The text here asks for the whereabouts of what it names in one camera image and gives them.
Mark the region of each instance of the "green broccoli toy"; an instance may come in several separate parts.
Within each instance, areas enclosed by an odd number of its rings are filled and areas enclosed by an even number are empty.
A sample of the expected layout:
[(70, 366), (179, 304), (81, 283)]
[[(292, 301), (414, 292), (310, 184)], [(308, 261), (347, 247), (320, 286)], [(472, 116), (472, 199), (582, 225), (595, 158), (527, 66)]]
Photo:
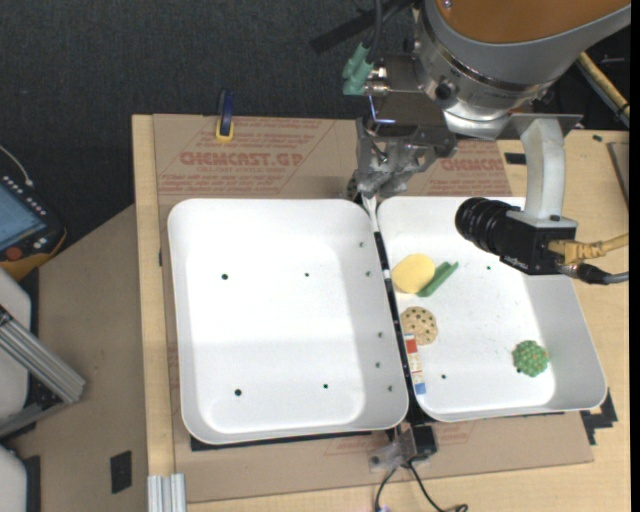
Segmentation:
[(513, 351), (513, 364), (519, 372), (535, 377), (547, 369), (549, 354), (535, 341), (523, 341)]

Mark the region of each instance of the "green clip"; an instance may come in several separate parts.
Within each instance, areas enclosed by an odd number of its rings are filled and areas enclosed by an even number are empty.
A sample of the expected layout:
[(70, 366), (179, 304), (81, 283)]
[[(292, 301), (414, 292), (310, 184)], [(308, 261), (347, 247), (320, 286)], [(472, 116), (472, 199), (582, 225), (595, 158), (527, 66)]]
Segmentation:
[(356, 51), (353, 52), (353, 55), (342, 70), (342, 78), (349, 78), (353, 74), (353, 72), (358, 69), (360, 64), (362, 64), (362, 61), (365, 59), (368, 53), (369, 48), (365, 48), (364, 46), (362, 46), (362, 43), (360, 43), (356, 48)]
[(458, 262), (456, 261), (453, 265), (448, 262), (444, 262), (438, 265), (436, 268), (436, 273), (433, 276), (433, 279), (429, 281), (429, 284), (425, 286), (422, 290), (420, 290), (416, 295), (418, 297), (430, 297), (433, 293), (440, 288), (440, 285), (444, 283), (451, 274), (455, 272), (458, 268)]
[(345, 96), (357, 96), (364, 94), (364, 84), (369, 73), (373, 69), (373, 62), (363, 60), (360, 65), (351, 73), (342, 86), (342, 94)]

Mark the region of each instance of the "camera lens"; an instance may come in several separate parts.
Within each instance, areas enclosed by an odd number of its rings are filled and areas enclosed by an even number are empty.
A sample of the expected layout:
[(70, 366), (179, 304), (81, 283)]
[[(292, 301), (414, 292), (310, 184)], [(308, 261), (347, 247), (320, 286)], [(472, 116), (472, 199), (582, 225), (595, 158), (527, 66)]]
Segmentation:
[(502, 201), (472, 197), (458, 208), (456, 229), (465, 240), (473, 242), (483, 251), (500, 255), (500, 248), (496, 247), (494, 240), (494, 230), (511, 209), (511, 205)]

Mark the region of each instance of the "cardboard sheet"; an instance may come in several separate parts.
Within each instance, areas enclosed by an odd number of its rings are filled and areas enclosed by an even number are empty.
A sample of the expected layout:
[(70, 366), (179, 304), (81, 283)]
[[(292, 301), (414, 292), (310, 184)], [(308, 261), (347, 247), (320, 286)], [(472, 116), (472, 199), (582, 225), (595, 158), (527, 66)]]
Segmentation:
[[(39, 270), (38, 336), (87, 381), (77, 404), (9, 442), (22, 459), (40, 457), (42, 512), (145, 510), (135, 221), (130, 207)], [(114, 492), (112, 465), (122, 459), (131, 485)]]
[[(190, 197), (341, 197), (356, 168), (353, 121), (236, 118), (232, 142), (215, 140), (215, 118), (154, 115), (159, 223), (176, 470), (190, 503), (379, 483), (369, 456), (384, 432), (288, 443), (192, 449), (180, 413), (180, 378), (166, 220)], [(407, 195), (511, 195), (493, 142), (460, 141), (409, 181)], [(593, 460), (579, 413), (435, 423), (439, 451), (419, 468), (438, 478)], [(396, 478), (409, 478), (399, 475)]]

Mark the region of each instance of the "monitor screen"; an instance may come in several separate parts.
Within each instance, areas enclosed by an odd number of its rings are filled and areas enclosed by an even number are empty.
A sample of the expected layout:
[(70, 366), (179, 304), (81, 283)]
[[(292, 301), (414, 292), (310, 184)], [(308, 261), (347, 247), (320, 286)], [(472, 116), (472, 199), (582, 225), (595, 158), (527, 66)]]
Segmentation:
[(11, 192), (0, 186), (0, 249), (11, 247), (45, 225)]

